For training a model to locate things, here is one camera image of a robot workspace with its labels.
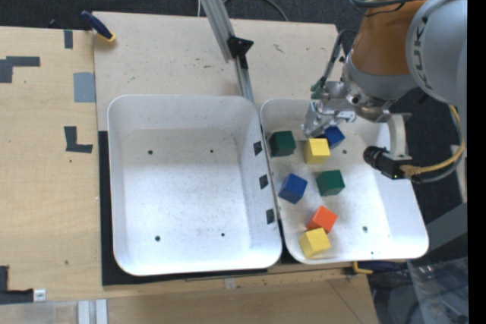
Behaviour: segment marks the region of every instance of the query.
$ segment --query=blue block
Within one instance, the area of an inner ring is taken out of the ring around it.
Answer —
[[[305,187],[307,187],[307,181],[304,178],[290,173],[282,182],[279,197],[296,204],[304,196]]]
[[[324,136],[327,138],[329,149],[334,149],[334,147],[339,145],[342,141],[344,141],[344,138],[346,138],[341,130],[334,126],[326,128]]]

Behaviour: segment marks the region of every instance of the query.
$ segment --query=green block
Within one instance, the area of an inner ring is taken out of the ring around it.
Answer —
[[[316,179],[321,196],[333,196],[344,189],[344,181],[340,170],[324,171]]]
[[[290,156],[297,145],[291,131],[277,131],[268,140],[272,157]]]

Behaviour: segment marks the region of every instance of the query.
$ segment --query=blue and yellow tool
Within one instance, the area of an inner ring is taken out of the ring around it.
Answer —
[[[97,31],[98,35],[107,42],[113,42],[116,38],[115,33],[108,30],[105,24],[88,11],[81,12],[81,20],[88,26]]]

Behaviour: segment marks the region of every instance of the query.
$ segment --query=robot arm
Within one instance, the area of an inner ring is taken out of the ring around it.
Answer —
[[[311,88],[314,101],[302,128],[306,137],[318,137],[329,126],[354,121],[356,115],[387,123],[390,150],[372,146],[364,159],[390,178],[403,178],[407,174],[401,166],[411,161],[404,152],[404,115],[393,115],[388,108],[409,90],[420,87],[457,107],[466,139],[467,0],[352,2],[368,10],[342,76],[340,81],[328,80],[335,47],[323,76]]]

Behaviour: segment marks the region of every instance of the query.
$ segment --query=yellow block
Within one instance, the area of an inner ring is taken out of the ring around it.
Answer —
[[[331,155],[327,139],[307,139],[304,143],[305,163],[323,163]]]
[[[299,244],[306,258],[322,253],[331,247],[324,228],[306,231],[299,239]]]

